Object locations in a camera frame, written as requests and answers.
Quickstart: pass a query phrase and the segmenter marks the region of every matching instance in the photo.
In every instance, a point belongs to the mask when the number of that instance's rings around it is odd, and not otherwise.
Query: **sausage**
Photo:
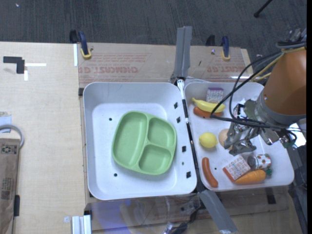
[[[212,187],[218,187],[218,181],[215,179],[213,174],[211,173],[210,166],[209,166],[209,159],[207,157],[203,157],[201,161],[201,167],[203,169],[203,173],[205,178],[207,179],[208,183]]]
[[[210,117],[210,112],[207,112],[207,111],[204,111],[204,110],[201,110],[199,107],[194,107],[193,109],[193,113],[197,116],[201,116],[201,117],[204,117],[204,118],[209,118]],[[222,112],[219,112],[219,113],[214,113],[215,116],[218,116],[220,117],[222,114]]]

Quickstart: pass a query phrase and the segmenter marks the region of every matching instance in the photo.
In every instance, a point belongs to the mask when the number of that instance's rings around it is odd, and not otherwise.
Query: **orange vegetable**
[[[212,187],[218,187],[218,181],[215,179],[215,177],[211,173],[210,166],[209,166],[209,159],[207,157],[203,157],[203,159],[201,161],[201,166],[202,166],[203,173],[204,173],[205,178],[207,179],[208,183]]]
[[[255,183],[255,182],[263,181],[265,177],[266,177],[265,171],[261,169],[257,169],[239,177],[237,180],[235,180],[235,183],[237,184]]]
[[[197,116],[201,116],[201,117],[204,117],[204,118],[209,118],[210,115],[211,115],[210,112],[201,110],[199,107],[194,107],[193,113],[196,114]],[[218,117],[221,116],[221,114],[222,114],[222,112],[214,113],[214,115],[218,116]]]

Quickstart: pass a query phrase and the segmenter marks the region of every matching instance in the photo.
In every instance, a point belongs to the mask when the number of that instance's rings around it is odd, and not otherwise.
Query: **yellow lemon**
[[[212,148],[217,145],[218,141],[213,133],[204,132],[199,136],[199,143],[206,148]]]

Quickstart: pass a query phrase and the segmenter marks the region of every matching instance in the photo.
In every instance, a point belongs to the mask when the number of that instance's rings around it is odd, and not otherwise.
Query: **blue clamp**
[[[229,60],[230,59],[230,44],[229,39],[227,36],[222,37],[222,47],[223,50],[221,52],[221,57],[223,60]]]
[[[86,40],[86,37],[84,36],[84,33],[82,30],[80,30],[78,32],[78,36],[80,38],[80,43],[81,43],[81,54],[82,54],[82,57],[84,59],[89,59],[91,58],[91,53],[90,53],[90,50],[88,49],[88,46],[87,46],[87,40]]]

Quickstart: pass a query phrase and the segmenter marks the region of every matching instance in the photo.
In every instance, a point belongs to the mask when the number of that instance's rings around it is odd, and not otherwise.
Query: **toy banana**
[[[213,109],[218,105],[218,103],[206,102],[204,100],[192,98],[192,101],[196,103],[197,107],[206,112],[212,112]],[[215,113],[220,113],[224,110],[225,105],[221,104],[216,110]]]

